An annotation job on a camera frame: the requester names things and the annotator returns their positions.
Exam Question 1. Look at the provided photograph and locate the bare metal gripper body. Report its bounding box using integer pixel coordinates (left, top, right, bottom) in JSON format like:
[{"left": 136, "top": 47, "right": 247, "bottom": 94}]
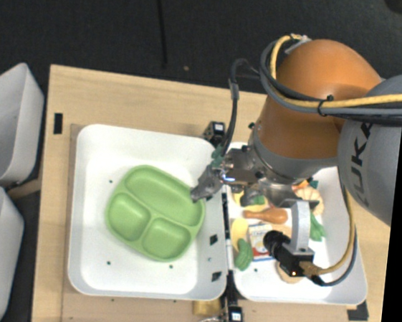
[{"left": 217, "top": 146, "right": 297, "bottom": 207}]

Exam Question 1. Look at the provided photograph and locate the dark green and grey vegetable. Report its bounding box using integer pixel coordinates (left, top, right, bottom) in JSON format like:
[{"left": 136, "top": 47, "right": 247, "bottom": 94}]
[{"left": 240, "top": 189, "right": 269, "bottom": 210}]

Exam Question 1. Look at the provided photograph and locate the yellow banana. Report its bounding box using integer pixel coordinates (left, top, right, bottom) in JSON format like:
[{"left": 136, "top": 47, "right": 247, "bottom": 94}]
[{"left": 228, "top": 216, "right": 252, "bottom": 252}]

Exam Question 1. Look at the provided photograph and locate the thin black and white rod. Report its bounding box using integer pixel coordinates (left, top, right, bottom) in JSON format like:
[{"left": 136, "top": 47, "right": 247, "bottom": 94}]
[{"left": 208, "top": 191, "right": 253, "bottom": 307}]

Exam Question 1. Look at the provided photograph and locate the brown chicken drumstick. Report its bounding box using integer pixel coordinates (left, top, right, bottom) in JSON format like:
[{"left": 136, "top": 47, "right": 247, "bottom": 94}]
[{"left": 242, "top": 202, "right": 291, "bottom": 227}]

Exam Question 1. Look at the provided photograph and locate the white carton with red print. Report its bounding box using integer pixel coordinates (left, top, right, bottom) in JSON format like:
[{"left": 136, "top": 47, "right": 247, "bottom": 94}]
[{"left": 244, "top": 221, "right": 282, "bottom": 265}]

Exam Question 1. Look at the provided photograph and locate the green broccoli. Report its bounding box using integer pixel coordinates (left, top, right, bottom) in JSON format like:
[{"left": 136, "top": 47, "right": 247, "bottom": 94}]
[{"left": 233, "top": 237, "right": 256, "bottom": 273}]

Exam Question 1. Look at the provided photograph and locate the green divided plate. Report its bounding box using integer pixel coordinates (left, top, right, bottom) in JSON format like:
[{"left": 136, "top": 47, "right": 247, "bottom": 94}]
[{"left": 100, "top": 160, "right": 211, "bottom": 267}]

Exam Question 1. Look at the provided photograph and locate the green leafy vegetable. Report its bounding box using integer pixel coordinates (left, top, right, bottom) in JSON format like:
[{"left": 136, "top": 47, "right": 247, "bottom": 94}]
[{"left": 306, "top": 211, "right": 330, "bottom": 243}]

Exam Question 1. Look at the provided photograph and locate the tan biscuit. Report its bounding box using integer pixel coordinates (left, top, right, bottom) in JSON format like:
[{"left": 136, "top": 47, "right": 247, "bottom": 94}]
[{"left": 276, "top": 265, "right": 305, "bottom": 286}]

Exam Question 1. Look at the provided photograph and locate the golden brown oblong block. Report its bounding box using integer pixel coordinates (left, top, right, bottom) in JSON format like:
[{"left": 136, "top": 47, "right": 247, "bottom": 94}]
[{"left": 191, "top": 298, "right": 223, "bottom": 319}]

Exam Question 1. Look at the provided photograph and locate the white plastic tray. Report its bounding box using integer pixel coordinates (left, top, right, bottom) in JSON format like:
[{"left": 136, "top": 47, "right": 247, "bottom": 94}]
[
  {"left": 58, "top": 120, "right": 244, "bottom": 312},
  {"left": 211, "top": 140, "right": 384, "bottom": 316}
]

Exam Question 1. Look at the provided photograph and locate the black block with thin wires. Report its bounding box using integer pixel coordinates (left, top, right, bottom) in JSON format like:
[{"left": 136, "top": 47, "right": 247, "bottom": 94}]
[
  {"left": 202, "top": 119, "right": 227, "bottom": 146},
  {"left": 224, "top": 303, "right": 247, "bottom": 322}
]

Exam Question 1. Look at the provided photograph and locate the black cylinder on white bracket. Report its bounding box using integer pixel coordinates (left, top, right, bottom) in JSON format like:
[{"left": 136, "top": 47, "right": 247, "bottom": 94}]
[{"left": 259, "top": 195, "right": 322, "bottom": 279}]

